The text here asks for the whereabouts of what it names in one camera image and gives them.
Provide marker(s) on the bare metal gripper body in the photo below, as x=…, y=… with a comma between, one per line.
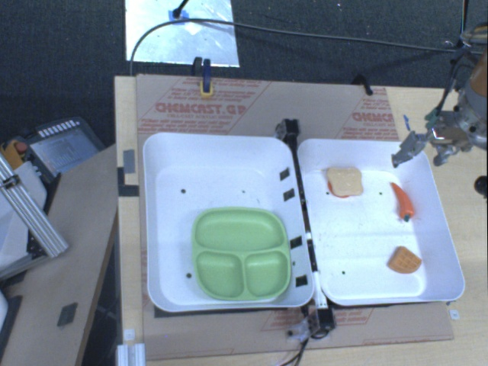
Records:
x=466, y=128

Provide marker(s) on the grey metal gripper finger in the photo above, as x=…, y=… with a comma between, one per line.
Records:
x=408, y=148
x=444, y=155

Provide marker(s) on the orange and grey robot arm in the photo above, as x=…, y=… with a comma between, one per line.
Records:
x=481, y=72

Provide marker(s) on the orange carrot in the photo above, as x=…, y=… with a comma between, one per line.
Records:
x=403, y=202

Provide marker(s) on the beige bread slice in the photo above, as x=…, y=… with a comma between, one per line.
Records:
x=345, y=180

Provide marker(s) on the white plastic tray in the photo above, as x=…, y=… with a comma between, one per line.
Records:
x=362, y=235
x=225, y=181

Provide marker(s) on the orange waffle biscuit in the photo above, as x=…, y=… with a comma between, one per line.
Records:
x=404, y=261

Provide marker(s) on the thin black and white rod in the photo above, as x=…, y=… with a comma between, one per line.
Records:
x=304, y=204

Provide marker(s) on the brown cardboard board, red print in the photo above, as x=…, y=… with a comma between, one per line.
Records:
x=244, y=101

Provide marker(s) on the green divided plate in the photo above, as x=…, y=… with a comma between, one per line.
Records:
x=240, y=254

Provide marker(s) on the black cylinder on white bracket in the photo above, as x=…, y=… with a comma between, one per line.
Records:
x=482, y=187

